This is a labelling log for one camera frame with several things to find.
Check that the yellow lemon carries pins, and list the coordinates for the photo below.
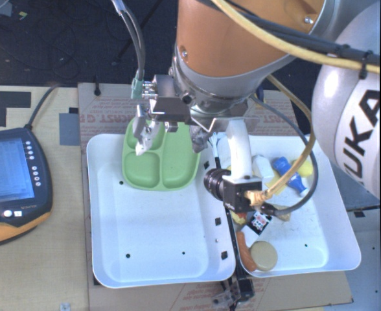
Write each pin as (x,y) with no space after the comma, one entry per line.
(306,168)

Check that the orange sausage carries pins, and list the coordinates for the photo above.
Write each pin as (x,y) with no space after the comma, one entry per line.
(245,251)

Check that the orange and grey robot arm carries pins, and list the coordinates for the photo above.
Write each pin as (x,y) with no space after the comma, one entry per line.
(226,37)

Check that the thin black and white rod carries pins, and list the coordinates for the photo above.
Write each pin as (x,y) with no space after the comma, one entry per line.
(232,235)

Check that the small yellow and red toy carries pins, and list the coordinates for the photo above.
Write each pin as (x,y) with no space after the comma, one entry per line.
(239,218)

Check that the brown cardboard board red print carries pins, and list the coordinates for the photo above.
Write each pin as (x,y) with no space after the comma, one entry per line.
(109,109)

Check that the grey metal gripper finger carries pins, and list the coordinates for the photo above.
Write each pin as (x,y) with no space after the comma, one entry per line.
(139,122)
(150,138)

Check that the white plastic tray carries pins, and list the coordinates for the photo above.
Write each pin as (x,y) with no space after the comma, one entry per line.
(151,225)
(300,232)

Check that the beige bread piece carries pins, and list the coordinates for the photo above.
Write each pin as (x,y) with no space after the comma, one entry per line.
(284,217)

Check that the beige round biscuit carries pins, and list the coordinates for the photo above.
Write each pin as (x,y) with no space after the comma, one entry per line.
(263,256)

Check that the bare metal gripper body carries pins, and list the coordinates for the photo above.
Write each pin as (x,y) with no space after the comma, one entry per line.
(169,109)

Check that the black cylinder on white bracket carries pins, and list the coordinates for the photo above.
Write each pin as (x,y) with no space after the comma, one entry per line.
(239,190)

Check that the green divided plate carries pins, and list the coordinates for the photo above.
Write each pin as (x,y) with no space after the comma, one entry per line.
(174,164)

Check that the black and white packet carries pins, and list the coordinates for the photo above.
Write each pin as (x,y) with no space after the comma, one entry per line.
(258,222)

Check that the blue and white bottle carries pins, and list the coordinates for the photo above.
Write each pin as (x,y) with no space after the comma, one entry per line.
(286,168)

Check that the yellow banana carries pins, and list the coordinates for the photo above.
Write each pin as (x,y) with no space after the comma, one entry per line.
(274,183)

